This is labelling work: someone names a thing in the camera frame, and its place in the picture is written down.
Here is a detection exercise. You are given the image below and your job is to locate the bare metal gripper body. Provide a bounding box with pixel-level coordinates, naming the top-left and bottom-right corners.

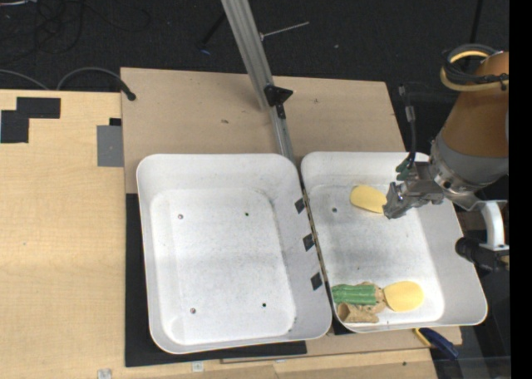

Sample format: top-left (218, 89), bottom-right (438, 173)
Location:
top-left (399, 160), bottom-right (484, 211)

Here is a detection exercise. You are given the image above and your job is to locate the yellow potato crisp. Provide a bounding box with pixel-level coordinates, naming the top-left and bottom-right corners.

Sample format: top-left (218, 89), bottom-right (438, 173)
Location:
top-left (349, 184), bottom-right (389, 215)
top-left (382, 280), bottom-right (426, 313)

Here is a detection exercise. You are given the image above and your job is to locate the white plastic tray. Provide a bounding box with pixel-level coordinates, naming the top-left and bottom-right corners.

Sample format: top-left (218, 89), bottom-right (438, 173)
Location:
top-left (299, 150), bottom-right (489, 334)
top-left (135, 152), bottom-right (334, 355)

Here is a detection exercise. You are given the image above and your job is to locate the green asparagus bundle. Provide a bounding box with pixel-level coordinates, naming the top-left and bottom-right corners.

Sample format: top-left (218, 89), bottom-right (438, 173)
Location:
top-left (330, 281), bottom-right (377, 306)

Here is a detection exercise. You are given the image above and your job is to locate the tan biscuit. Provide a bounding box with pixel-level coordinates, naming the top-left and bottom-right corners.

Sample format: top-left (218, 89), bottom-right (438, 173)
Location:
top-left (336, 285), bottom-right (388, 325)

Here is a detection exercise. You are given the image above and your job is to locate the brown cardboard board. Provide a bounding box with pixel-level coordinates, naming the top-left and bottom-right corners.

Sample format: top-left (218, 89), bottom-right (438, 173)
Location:
top-left (120, 66), bottom-right (464, 364)

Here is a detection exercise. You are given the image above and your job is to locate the black cylinder on white bracket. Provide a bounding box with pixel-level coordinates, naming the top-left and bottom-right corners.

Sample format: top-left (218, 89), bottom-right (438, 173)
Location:
top-left (454, 199), bottom-right (510, 273)

